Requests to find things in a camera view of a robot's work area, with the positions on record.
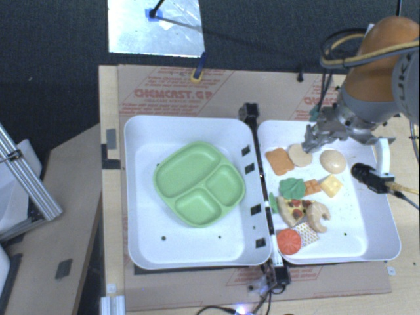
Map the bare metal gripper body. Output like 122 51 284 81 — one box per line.
315 105 379 144

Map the tan round biscuit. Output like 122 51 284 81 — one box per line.
287 143 314 169

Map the beige bread bun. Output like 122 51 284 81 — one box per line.
319 148 347 174

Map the orange toast slice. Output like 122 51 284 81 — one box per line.
264 147 295 177

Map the yellow cheese wedge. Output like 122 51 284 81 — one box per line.
319 174 345 199

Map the orange waffle piece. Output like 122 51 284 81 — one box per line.
303 179 322 197

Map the green lettuce leaf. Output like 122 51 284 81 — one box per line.
278 177 307 200

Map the thin black and white rod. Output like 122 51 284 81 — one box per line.
248 116 284 269

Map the pizza slice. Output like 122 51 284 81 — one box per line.
276 196 313 228

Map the small green leaf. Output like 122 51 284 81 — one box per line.
268 192 280 215

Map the white packet with orange print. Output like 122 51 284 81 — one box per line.
293 221 320 249

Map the white plastic tray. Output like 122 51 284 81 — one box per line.
257 119 402 266
123 114 273 271

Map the orange-red tomato slice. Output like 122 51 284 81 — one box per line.
276 228 303 255

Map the brown cardboard board, red print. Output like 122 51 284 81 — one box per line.
117 64 393 313

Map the green divided plate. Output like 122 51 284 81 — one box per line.
152 140 247 228

